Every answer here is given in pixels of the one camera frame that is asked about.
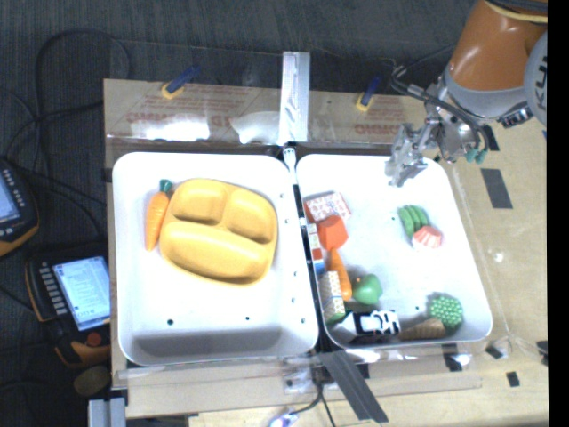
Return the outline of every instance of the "tablet screen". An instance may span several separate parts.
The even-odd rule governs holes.
[[[108,266],[95,256],[53,266],[80,331],[101,326],[110,318]]]
[[[0,223],[8,222],[19,216],[20,212],[12,199],[8,185],[6,185],[4,179],[0,177]]]

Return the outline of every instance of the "toy carrot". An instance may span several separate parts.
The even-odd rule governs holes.
[[[349,281],[348,272],[344,267],[344,263],[340,258],[340,254],[336,248],[332,248],[329,253],[328,270],[338,272],[338,280],[340,281],[341,298],[349,301],[352,297],[352,284]]]
[[[170,181],[162,179],[160,181],[160,190],[152,196],[148,203],[148,208],[146,210],[145,237],[146,249],[149,252],[154,249],[156,242],[158,242],[162,222],[166,216],[168,204],[170,204],[170,198],[168,198],[167,193],[171,187],[172,183]]]

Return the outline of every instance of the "gray carpet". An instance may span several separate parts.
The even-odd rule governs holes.
[[[23,271],[41,248],[106,236],[104,77],[167,80],[195,46],[206,83],[278,87],[275,65],[254,52],[307,51],[314,88],[359,92],[389,72],[385,59],[410,64],[454,44],[474,2],[0,0],[0,148],[41,217],[37,235],[0,258],[0,426],[87,425],[78,372],[46,343]],[[428,85],[449,55],[408,79]],[[380,92],[392,93],[387,84]]]

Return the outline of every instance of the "small box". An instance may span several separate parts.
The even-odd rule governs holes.
[[[318,291],[322,300],[322,312],[324,313],[324,322],[327,325],[346,316],[346,307],[344,300],[341,298],[340,280],[338,272],[328,270],[318,280]]]
[[[344,221],[351,216],[348,204],[338,191],[304,201],[307,218],[320,222],[330,215],[339,215]]]
[[[324,253],[320,245],[320,238],[318,237],[318,228],[315,223],[308,223],[306,226],[309,235],[310,253],[312,256],[312,264],[314,272],[318,277],[321,277],[326,272]]]

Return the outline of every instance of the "black device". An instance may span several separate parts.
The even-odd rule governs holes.
[[[36,234],[36,201],[13,167],[0,158],[0,256]]]
[[[68,367],[110,356],[108,246],[97,242],[32,256],[26,284],[39,321]]]

